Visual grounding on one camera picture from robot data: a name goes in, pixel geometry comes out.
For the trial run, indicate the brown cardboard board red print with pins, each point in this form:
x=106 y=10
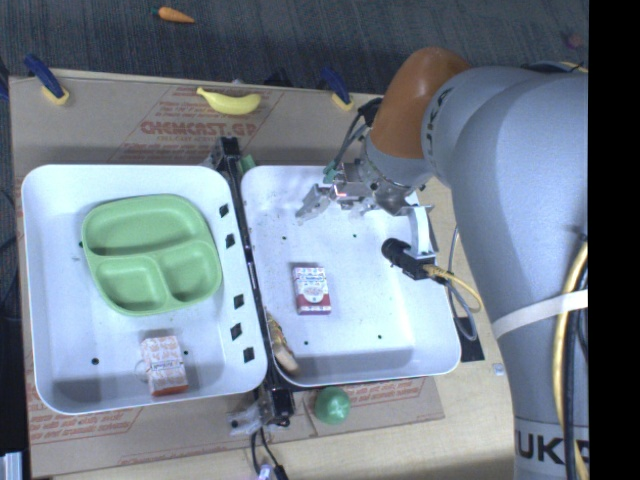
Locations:
x=150 y=128

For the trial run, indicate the green round toy fruit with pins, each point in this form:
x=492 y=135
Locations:
x=332 y=405

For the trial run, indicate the black cylinder on white bracket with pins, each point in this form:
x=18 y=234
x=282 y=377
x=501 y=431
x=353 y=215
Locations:
x=406 y=259

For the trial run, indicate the orange and white carton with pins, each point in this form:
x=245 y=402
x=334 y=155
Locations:
x=164 y=365

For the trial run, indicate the green divided plate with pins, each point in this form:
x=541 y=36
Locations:
x=150 y=228

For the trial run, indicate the thin black and white rod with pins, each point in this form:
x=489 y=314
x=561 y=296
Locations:
x=246 y=248

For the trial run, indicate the white plastic tray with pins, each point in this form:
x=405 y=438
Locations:
x=370 y=298
x=65 y=358

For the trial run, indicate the red and white carton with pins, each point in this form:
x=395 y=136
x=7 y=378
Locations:
x=312 y=290

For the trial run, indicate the orange carrot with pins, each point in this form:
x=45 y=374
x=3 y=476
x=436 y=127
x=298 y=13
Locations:
x=175 y=15

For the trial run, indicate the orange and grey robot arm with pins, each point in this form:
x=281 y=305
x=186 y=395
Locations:
x=510 y=178

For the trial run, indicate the tan toy bread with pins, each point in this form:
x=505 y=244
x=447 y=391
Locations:
x=280 y=340

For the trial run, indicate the yellow banana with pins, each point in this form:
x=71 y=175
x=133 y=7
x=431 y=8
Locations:
x=232 y=102

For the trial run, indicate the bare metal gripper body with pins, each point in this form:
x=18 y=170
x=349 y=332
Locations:
x=356 y=183

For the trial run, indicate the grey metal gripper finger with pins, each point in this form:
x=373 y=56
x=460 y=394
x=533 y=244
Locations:
x=359 y=208
x=311 y=204

